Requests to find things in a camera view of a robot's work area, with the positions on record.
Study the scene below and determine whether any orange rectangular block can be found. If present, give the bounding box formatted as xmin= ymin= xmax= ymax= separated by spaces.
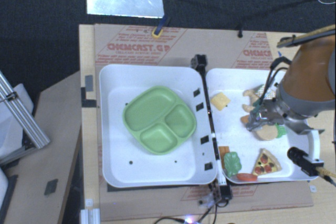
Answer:
xmin=218 ymin=146 xmax=231 ymax=169

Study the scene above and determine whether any red toy sausage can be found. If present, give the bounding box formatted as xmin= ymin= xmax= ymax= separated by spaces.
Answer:
xmin=236 ymin=173 xmax=259 ymax=183

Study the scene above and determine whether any thin black and white rod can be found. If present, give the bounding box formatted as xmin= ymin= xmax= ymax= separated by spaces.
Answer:
xmin=195 ymin=65 xmax=224 ymax=187

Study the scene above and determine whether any green toy broccoli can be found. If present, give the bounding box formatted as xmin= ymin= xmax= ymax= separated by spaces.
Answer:
xmin=223 ymin=151 xmax=243 ymax=178

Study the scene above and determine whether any tan toy sandwich, green lettuce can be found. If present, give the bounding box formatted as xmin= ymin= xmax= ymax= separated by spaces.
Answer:
xmin=255 ymin=123 xmax=288 ymax=142

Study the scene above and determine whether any green divided plate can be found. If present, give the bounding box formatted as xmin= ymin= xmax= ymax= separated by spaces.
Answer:
xmin=122 ymin=85 xmax=198 ymax=156

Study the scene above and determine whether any black block with thin wires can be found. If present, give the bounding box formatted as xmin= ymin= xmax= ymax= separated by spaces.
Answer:
xmin=208 ymin=182 xmax=234 ymax=206
xmin=190 ymin=54 xmax=208 ymax=70

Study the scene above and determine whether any white plastic tray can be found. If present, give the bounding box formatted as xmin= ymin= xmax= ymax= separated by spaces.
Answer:
xmin=205 ymin=68 xmax=321 ymax=185
xmin=99 ymin=63 xmax=218 ymax=188

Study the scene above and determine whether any toy pizza slice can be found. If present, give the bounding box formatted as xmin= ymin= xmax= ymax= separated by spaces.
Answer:
xmin=252 ymin=148 xmax=283 ymax=177

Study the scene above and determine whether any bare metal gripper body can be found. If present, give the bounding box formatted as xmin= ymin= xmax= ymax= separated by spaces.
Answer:
xmin=258 ymin=98 xmax=325 ymax=136

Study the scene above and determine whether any black cylinder on white bracket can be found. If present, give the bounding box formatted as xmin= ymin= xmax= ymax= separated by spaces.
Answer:
xmin=286 ymin=128 xmax=326 ymax=177

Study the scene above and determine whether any pale speckled toy food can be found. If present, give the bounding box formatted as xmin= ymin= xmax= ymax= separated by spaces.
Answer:
xmin=256 ymin=84 xmax=277 ymax=101

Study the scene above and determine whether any brown cardboard board, red print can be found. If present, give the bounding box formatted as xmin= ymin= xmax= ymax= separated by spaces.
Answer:
xmin=93 ymin=23 xmax=314 ymax=221

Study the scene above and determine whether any tan toy croissant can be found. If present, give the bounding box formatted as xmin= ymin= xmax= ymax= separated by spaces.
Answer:
xmin=241 ymin=89 xmax=262 ymax=114

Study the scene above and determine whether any yellow toy biscuit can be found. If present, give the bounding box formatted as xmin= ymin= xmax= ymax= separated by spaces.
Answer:
xmin=210 ymin=92 xmax=232 ymax=111

